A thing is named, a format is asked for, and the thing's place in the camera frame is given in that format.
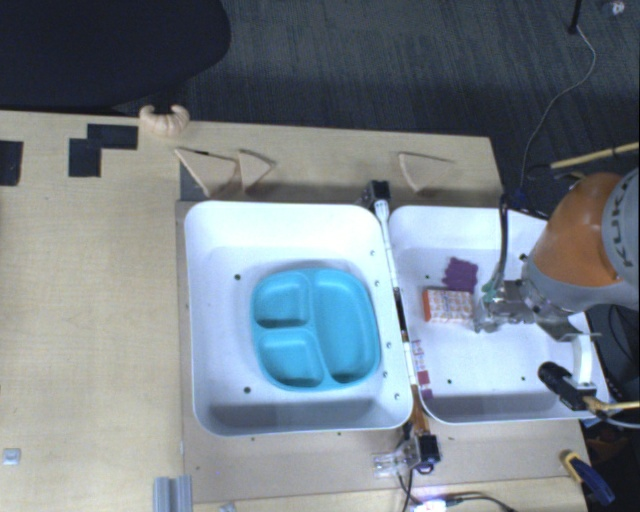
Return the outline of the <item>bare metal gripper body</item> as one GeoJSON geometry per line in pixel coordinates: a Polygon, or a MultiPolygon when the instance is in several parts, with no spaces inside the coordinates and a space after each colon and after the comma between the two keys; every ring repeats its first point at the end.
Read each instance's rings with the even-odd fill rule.
{"type": "Polygon", "coordinates": [[[505,324],[532,324],[548,304],[528,279],[491,279],[480,289],[473,327],[476,333],[493,333],[505,324]]]}

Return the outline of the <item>person's hand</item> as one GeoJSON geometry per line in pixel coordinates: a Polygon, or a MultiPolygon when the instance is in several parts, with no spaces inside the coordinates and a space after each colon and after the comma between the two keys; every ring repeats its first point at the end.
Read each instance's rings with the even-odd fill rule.
{"type": "Polygon", "coordinates": [[[181,105],[172,105],[164,114],[156,113],[153,105],[145,105],[139,110],[138,118],[144,131],[173,138],[185,130],[190,122],[190,113],[181,105]]]}

